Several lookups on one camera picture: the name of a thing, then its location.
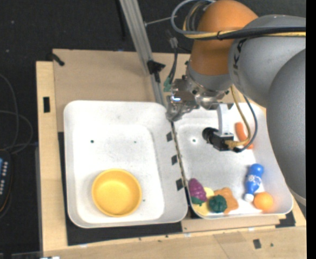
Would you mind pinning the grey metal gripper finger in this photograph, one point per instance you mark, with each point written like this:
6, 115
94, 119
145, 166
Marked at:
184, 110
172, 112

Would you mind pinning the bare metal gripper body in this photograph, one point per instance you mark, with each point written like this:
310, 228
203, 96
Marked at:
183, 92

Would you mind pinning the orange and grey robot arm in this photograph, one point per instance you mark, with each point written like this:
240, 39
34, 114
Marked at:
276, 71

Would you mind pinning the white plastic tray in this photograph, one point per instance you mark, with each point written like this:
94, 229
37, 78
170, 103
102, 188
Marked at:
220, 169
114, 123

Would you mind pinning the orange sausage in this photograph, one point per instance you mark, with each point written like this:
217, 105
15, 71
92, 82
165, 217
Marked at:
240, 132

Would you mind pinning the pale wood board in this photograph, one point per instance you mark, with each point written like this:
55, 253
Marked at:
106, 77

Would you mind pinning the purple grapes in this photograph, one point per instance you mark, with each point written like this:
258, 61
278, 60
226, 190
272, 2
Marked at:
197, 190

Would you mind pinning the yellow bowl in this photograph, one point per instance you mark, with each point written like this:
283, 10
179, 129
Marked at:
116, 192

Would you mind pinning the blue and white bottle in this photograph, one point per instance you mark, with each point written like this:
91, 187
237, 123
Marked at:
253, 181

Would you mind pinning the green broccoli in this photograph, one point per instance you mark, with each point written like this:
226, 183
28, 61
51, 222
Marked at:
217, 204

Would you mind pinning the orange biscuit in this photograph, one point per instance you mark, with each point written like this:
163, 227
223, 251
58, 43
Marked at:
230, 200

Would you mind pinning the yellow flat toy piece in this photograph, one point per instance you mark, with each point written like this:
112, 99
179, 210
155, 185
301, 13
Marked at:
203, 210

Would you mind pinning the orange fruit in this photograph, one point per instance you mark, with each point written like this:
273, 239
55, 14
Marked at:
263, 201

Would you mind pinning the black cylinder on white bracket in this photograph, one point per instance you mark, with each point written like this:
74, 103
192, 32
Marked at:
222, 140

